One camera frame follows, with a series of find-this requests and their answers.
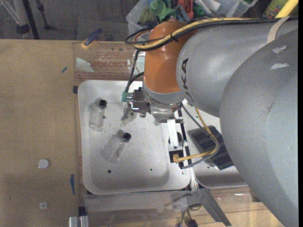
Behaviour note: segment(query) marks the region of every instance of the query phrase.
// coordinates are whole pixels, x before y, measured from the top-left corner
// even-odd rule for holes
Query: floor
[[[123,41],[127,34],[126,16],[139,0],[41,0],[49,25],[54,30],[44,30],[43,22],[34,0],[29,0],[41,39],[84,40],[102,26],[105,34],[114,41]],[[259,0],[247,11],[245,17],[261,17],[271,0]],[[16,33],[16,23],[0,6],[0,38],[21,39]]]

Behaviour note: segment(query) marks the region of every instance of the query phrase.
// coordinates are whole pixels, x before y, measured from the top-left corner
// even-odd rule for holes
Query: black cap
[[[126,142],[129,142],[129,140],[131,139],[131,134],[129,134],[129,133],[125,133],[124,135],[123,135],[123,139],[126,141]]]
[[[106,105],[107,105],[107,101],[106,101],[106,100],[100,100],[100,102],[99,102],[99,107],[104,107],[104,108],[106,108]]]

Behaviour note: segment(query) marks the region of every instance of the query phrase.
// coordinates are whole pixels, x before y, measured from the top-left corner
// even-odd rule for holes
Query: plastic container
[[[102,156],[105,160],[116,163],[121,159],[125,150],[125,144],[131,139],[131,134],[125,133],[122,137],[113,135],[102,150]]]
[[[258,0],[253,0],[251,4],[243,0],[214,0],[220,3],[220,7],[214,14],[219,17],[241,17],[249,8],[253,7]],[[137,5],[127,15],[128,33],[131,35],[142,29],[138,23],[142,14],[143,8],[148,6],[148,0],[140,0]]]
[[[264,18],[274,18],[288,0],[272,0],[269,6],[264,11]]]
[[[95,131],[102,131],[106,125],[107,102],[100,100],[99,104],[91,107],[89,126]]]

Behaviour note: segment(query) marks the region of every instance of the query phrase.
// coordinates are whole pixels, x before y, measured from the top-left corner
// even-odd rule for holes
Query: white tray
[[[150,114],[146,118],[137,116],[126,126],[121,124],[125,105],[121,95],[126,84],[126,81],[88,80],[79,86],[84,185],[98,195],[185,188],[190,182],[189,170],[182,170],[177,163],[170,162],[167,125],[155,126]],[[130,91],[141,86],[142,82],[134,82]],[[96,132],[89,127],[89,109],[100,99],[107,100],[107,125],[103,132]],[[193,108],[187,108],[195,115]],[[202,115],[207,124],[220,131],[218,118]],[[183,116],[186,131],[197,128],[185,113]],[[109,163],[102,157],[101,150],[119,130],[130,133],[132,138],[123,158],[116,164]],[[198,152],[190,137],[188,144],[191,154]],[[201,163],[195,166],[195,173],[197,180],[209,188],[246,185],[233,166],[220,171],[208,163]]]

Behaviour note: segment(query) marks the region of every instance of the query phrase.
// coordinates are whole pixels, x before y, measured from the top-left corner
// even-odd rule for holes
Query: clear glass bottle
[[[100,100],[99,105],[94,104],[89,118],[89,126],[95,131],[102,131],[106,125],[107,101]]]
[[[102,156],[109,162],[118,162],[125,150],[125,144],[131,139],[131,134],[125,133],[123,137],[113,135],[108,143],[104,146]]]

